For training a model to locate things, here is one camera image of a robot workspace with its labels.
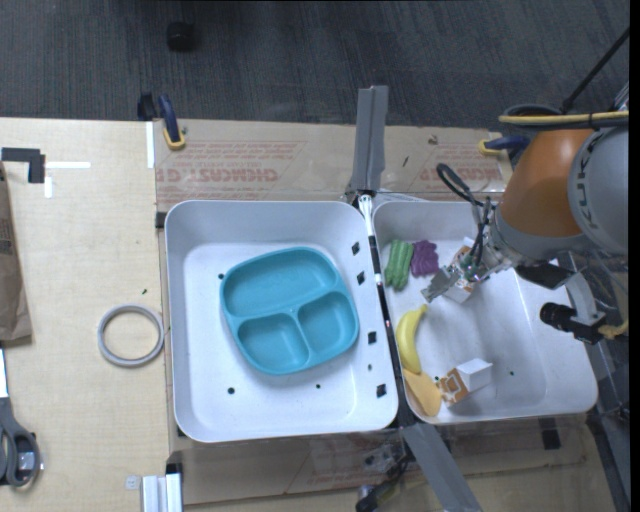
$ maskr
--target white ring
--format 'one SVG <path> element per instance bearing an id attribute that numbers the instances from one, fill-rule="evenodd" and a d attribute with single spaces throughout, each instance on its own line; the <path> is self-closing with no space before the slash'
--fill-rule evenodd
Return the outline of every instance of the white ring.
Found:
<path id="1" fill-rule="evenodd" d="M 158 341 L 156 342 L 156 346 L 153 347 L 153 349 L 151 349 L 151 352 L 149 352 L 147 355 L 138 357 L 136 359 L 126 359 L 124 357 L 115 355 L 113 352 L 111 352 L 111 350 L 107 348 L 107 345 L 104 342 L 104 330 L 109 321 L 111 321 L 115 316 L 121 313 L 140 313 L 141 315 L 144 315 L 149 320 L 151 320 L 156 326 L 158 330 Z M 98 325 L 98 348 L 107 361 L 118 366 L 127 366 L 129 368 L 142 366 L 143 364 L 151 361 L 160 353 L 163 344 L 164 330 L 162 328 L 162 319 L 160 318 L 160 315 L 158 315 L 155 311 L 149 309 L 147 306 L 143 306 L 141 304 L 121 304 L 120 306 L 116 306 L 104 314 L 104 316 L 100 320 L 100 324 Z"/>

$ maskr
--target black scissors handle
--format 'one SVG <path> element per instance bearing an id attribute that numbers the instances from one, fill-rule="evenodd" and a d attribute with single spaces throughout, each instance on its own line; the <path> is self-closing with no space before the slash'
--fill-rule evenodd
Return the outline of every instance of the black scissors handle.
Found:
<path id="1" fill-rule="evenodd" d="M 3 439 L 7 440 L 5 454 Z M 20 467 L 20 454 L 33 453 L 33 464 Z M 4 475 L 9 485 L 22 487 L 37 475 L 40 469 L 40 450 L 31 432 L 25 430 L 13 417 L 8 397 L 0 398 L 0 479 Z"/>

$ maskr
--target blue plate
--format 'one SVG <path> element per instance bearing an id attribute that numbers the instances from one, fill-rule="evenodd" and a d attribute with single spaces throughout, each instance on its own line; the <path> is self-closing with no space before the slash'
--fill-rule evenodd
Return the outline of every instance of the blue plate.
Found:
<path id="1" fill-rule="evenodd" d="M 342 277 L 310 247 L 236 265 L 222 280 L 220 302 L 242 354 L 272 375 L 321 364 L 358 337 L 358 315 Z"/>

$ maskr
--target light wood surface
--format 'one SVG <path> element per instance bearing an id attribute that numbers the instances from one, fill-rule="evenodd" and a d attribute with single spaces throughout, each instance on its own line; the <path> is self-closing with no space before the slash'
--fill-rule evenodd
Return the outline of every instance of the light wood surface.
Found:
<path id="1" fill-rule="evenodd" d="M 161 311 L 145 125 L 0 119 L 0 134 L 4 147 L 91 164 L 48 171 L 49 199 L 43 185 L 27 183 L 26 164 L 4 164 L 34 327 L 29 342 L 6 350 L 9 391 L 16 418 L 37 434 L 45 470 L 26 492 L 0 487 L 0 511 L 138 511 L 139 492 L 127 489 L 127 477 L 164 474 L 169 455 L 164 359 L 115 367 L 98 351 L 96 328 L 119 304 Z M 128 356 L 146 352 L 153 338 L 136 317 L 114 321 L 107 331 L 114 349 Z M 486 510 L 614 510 L 593 438 L 586 427 L 578 434 L 570 464 L 481 474 L 479 459 L 471 458 L 463 471 Z M 440 510 L 428 486 L 407 500 L 416 496 L 424 510 Z M 348 490 L 187 508 L 346 512 L 355 501 Z M 417 510 L 415 503 L 403 510 Z"/>

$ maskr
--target banana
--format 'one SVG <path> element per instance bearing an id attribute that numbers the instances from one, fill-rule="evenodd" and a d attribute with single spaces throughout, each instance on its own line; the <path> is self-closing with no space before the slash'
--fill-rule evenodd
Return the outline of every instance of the banana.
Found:
<path id="1" fill-rule="evenodd" d="M 419 374 L 422 372 L 420 358 L 416 351 L 415 335 L 420 319 L 427 311 L 427 305 L 423 304 L 418 309 L 407 311 L 400 318 L 398 327 L 396 328 L 396 343 L 400 352 L 400 363 L 402 367 Z"/>

